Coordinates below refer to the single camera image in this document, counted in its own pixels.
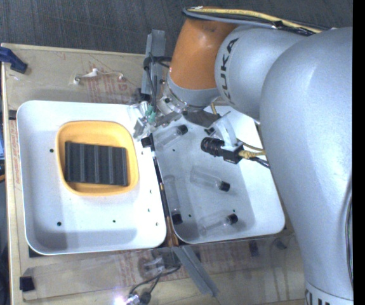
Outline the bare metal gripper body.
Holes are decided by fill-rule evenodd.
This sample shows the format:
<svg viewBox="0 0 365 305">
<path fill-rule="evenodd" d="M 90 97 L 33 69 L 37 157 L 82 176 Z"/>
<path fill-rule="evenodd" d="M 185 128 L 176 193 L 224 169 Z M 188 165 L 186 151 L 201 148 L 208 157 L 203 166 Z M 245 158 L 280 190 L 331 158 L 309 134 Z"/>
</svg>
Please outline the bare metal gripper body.
<svg viewBox="0 0 365 305">
<path fill-rule="evenodd" d="M 221 118 L 220 115 L 205 111 L 203 107 L 196 107 L 185 104 L 175 97 L 162 97 L 156 102 L 156 115 L 161 112 L 168 114 L 172 111 L 181 113 L 183 119 L 189 123 L 209 128 L 216 120 Z"/>
</svg>

